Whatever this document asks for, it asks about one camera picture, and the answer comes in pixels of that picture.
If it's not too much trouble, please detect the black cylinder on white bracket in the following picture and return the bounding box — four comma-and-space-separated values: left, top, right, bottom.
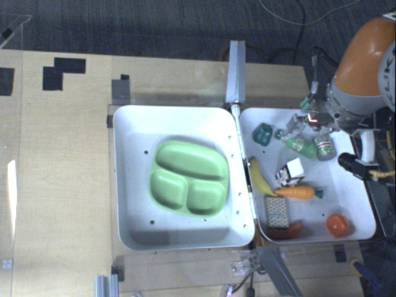
337, 128, 380, 179

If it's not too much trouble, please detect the green patterned white packet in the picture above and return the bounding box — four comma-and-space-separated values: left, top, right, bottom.
263, 196, 290, 230

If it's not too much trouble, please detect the green plastic bottle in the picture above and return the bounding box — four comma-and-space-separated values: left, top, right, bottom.
275, 129, 319, 160

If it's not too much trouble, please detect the orange-red toy tomato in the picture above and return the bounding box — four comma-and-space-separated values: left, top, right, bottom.
325, 213, 350, 238

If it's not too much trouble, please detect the red sausage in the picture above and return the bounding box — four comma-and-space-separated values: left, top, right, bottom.
266, 222, 304, 240

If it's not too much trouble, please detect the white green red can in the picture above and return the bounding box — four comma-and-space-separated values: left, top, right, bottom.
314, 134, 338, 161

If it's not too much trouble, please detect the white and brown carton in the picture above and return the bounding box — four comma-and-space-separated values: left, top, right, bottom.
275, 157, 306, 187

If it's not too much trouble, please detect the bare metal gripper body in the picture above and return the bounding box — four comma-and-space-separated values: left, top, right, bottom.
305, 101, 341, 133

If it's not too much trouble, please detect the thin black and white rod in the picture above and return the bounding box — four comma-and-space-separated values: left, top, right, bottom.
230, 103, 259, 225

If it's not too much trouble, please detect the green divided plate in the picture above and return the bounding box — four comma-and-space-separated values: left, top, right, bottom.
148, 139, 231, 219

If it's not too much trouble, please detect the yellow banana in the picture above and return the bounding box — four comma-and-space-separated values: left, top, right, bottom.
248, 157, 279, 198

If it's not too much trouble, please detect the orange carrot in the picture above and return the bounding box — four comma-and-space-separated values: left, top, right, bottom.
274, 184, 324, 201

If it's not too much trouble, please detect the white plastic tray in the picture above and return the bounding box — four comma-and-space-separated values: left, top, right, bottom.
113, 105, 256, 253
239, 107, 377, 244

